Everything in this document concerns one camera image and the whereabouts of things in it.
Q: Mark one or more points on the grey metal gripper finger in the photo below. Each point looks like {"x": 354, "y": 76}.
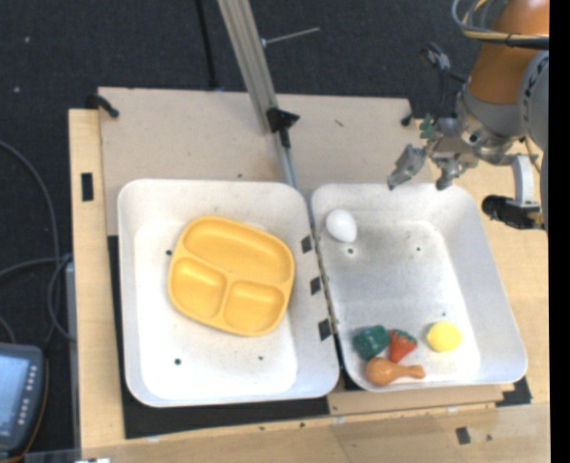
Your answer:
{"x": 406, "y": 164}
{"x": 447, "y": 174}

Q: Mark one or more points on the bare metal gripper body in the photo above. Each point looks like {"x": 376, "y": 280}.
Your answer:
{"x": 475, "y": 140}

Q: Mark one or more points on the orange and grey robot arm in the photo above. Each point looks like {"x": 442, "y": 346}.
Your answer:
{"x": 506, "y": 65}

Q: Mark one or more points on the white egg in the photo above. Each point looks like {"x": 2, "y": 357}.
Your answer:
{"x": 341, "y": 226}

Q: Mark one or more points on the white plastic tray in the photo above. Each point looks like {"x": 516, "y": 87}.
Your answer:
{"x": 400, "y": 278}
{"x": 226, "y": 369}

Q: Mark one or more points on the yellow lemon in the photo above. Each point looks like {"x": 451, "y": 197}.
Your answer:
{"x": 443, "y": 336}

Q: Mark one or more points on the red strawberry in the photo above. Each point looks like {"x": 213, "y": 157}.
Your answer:
{"x": 400, "y": 347}

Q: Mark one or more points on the green pepper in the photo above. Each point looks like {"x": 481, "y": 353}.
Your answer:
{"x": 370, "y": 341}

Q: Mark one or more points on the yellow divided plate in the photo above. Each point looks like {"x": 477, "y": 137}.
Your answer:
{"x": 231, "y": 273}

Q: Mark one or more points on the brown chicken drumstick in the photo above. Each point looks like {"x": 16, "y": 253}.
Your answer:
{"x": 386, "y": 372}

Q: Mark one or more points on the brown cardboard board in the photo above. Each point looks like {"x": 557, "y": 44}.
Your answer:
{"x": 193, "y": 138}

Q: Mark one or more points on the black cylinder on white bracket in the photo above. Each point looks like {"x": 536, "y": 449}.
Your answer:
{"x": 511, "y": 209}

